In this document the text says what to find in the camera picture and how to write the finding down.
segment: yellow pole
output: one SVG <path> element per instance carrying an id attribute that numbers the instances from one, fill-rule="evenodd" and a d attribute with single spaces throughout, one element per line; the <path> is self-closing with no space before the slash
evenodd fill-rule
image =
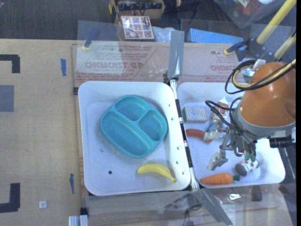
<path id="1" fill-rule="evenodd" d="M 285 18 L 285 16 L 289 13 L 289 11 L 295 6 L 297 0 L 286 0 L 279 11 L 275 14 L 269 24 L 265 27 L 265 29 L 261 32 L 261 34 L 257 38 L 257 43 L 264 44 L 264 42 L 268 39 L 268 37 L 274 32 L 276 27 L 281 23 L 281 21 Z"/>
<path id="2" fill-rule="evenodd" d="M 289 37 L 281 47 L 275 52 L 274 56 L 276 59 L 280 59 L 295 43 L 297 40 L 297 33 Z"/>

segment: white tray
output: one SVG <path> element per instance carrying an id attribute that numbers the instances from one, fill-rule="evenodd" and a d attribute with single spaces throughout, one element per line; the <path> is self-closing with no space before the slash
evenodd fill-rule
<path id="1" fill-rule="evenodd" d="M 148 156 L 132 158 L 111 144 L 101 133 L 102 114 L 120 97 L 137 95 L 165 116 L 168 132 Z M 87 190 L 98 196 L 183 190 L 190 184 L 190 171 L 183 144 L 174 95 L 158 82 L 89 81 L 79 88 L 79 110 L 83 140 L 84 181 Z M 177 179 L 154 173 L 138 174 L 140 165 L 159 162 Z"/>
<path id="2" fill-rule="evenodd" d="M 225 92 L 225 83 L 193 83 L 187 82 L 179 85 L 178 97 L 180 100 L 180 107 L 183 109 L 186 106 L 201 106 L 206 109 L 206 114 L 209 118 L 210 109 L 205 104 L 206 100 L 217 102 L 224 96 L 229 104 L 242 94 L 228 95 Z M 232 84 L 229 84 L 229 91 L 237 90 Z M 185 123 L 185 129 L 200 129 L 205 131 L 208 128 L 209 122 L 206 123 Z M 206 167 L 209 164 L 211 156 L 219 151 L 219 145 L 222 139 L 215 140 L 211 143 L 205 143 L 202 139 L 197 137 L 187 138 L 194 166 L 196 178 L 200 179 L 220 172 L 229 172 L 235 175 L 235 165 L 243 160 L 243 157 L 237 157 L 233 151 L 226 151 L 228 162 L 221 167 L 217 167 L 214 171 L 208 170 Z M 261 139 L 256 144 L 257 159 L 259 161 L 259 168 L 249 173 L 246 177 L 241 177 L 240 181 L 233 181 L 229 185 L 203 185 L 209 188 L 231 187 L 231 186 L 248 186 L 260 184 L 274 184 L 280 183 L 285 178 L 285 168 L 281 160 L 278 149 L 270 148 L 267 139 Z"/>

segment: small cup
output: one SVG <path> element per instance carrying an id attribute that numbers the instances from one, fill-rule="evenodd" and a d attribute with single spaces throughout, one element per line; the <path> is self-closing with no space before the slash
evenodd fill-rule
<path id="1" fill-rule="evenodd" d="M 251 161 L 251 159 L 249 159 L 249 160 L 241 161 L 238 164 L 236 164 L 235 170 L 239 175 L 245 177 L 248 173 L 254 171 L 258 167 L 259 167 L 259 163 L 257 160 Z"/>

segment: blue foam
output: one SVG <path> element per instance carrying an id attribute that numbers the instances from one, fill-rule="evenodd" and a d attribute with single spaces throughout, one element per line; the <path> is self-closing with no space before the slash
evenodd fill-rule
<path id="1" fill-rule="evenodd" d="M 72 194 L 74 194 L 74 175 L 72 173 L 70 174 L 69 182 L 71 185 Z"/>
<path id="2" fill-rule="evenodd" d="M 187 40 L 188 42 L 195 43 L 230 43 L 234 45 L 236 43 L 242 42 L 243 38 L 191 28 L 188 32 Z"/>

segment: sponge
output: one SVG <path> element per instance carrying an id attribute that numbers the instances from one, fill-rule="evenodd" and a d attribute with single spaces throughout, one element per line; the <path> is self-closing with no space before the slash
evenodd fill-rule
<path id="1" fill-rule="evenodd" d="M 184 122 L 206 122 L 208 120 L 203 107 L 184 107 L 183 119 Z"/>

